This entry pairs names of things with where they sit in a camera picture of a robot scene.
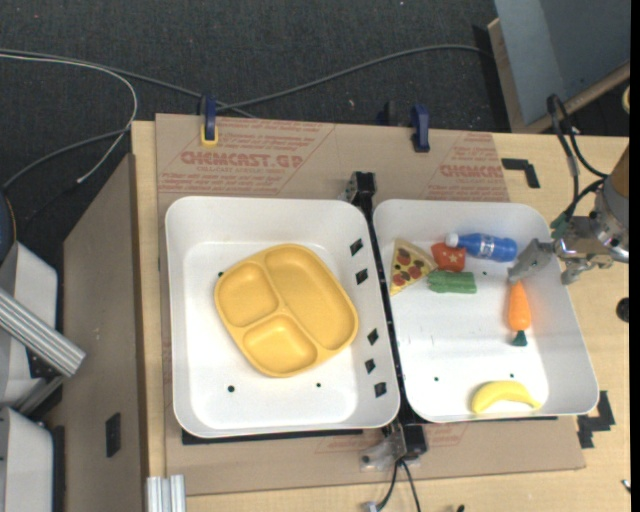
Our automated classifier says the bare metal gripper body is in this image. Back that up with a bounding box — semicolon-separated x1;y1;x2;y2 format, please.
552;214;631;265

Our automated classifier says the yellow banana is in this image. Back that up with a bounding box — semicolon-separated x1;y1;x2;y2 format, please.
470;379;543;416

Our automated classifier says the toy pizza slice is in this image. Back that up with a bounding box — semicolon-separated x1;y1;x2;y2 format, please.
388;237;439;298

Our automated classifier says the blue bottle with white cap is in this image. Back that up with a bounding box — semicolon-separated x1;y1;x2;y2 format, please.
444;231;519;264

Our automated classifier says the yellow divided plate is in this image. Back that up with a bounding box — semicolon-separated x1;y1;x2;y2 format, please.
213;242;361;379

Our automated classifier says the brown cardboard board red print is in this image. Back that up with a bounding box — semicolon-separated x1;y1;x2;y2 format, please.
154;113;587;497

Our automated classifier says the white plastic tray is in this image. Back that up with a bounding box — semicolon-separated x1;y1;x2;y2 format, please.
163;195;402;440
372;198;601;424

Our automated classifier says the red packet with yellow star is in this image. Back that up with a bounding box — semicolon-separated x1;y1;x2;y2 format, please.
430;241;468;273

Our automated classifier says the green toy bean bundle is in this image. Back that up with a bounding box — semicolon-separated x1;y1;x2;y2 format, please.
426;269;478;296

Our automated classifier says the thin black rod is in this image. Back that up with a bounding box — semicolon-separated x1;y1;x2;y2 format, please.
366;199;409;427

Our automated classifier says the orange carrot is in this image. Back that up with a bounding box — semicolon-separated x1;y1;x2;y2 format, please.
507;279;533;348

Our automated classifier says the black block with thin wires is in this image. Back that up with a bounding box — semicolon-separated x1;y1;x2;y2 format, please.
359;422;430;472
343;170;378;207

